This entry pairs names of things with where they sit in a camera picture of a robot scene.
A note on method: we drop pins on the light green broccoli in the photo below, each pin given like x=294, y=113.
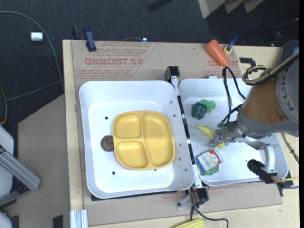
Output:
x=211, y=104

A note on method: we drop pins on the yellow banana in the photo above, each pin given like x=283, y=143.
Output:
x=206, y=130

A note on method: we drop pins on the black cylinder on white bracket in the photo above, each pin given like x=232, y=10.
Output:
x=261, y=170

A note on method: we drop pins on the brown cardboard board red print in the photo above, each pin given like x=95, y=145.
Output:
x=147, y=56

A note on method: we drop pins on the white and red carton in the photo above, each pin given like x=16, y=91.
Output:
x=209, y=160

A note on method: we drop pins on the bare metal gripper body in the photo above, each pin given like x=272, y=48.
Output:
x=231, y=133

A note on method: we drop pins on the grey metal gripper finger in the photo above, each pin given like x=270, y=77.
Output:
x=214, y=142
x=218, y=134

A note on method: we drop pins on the orange carrot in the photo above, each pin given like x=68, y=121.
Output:
x=217, y=52

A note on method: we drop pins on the yellow divided plate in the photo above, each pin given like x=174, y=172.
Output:
x=145, y=140

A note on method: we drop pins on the white plastic tray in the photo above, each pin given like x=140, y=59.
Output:
x=237, y=165
x=99, y=127

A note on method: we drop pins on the thin black and white rod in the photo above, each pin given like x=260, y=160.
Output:
x=184, y=120

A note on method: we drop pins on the dark green pepper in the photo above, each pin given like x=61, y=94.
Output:
x=198, y=110

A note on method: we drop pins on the yellow corn cob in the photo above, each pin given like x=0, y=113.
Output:
x=190, y=224

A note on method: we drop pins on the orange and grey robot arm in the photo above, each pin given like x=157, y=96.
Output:
x=266, y=103

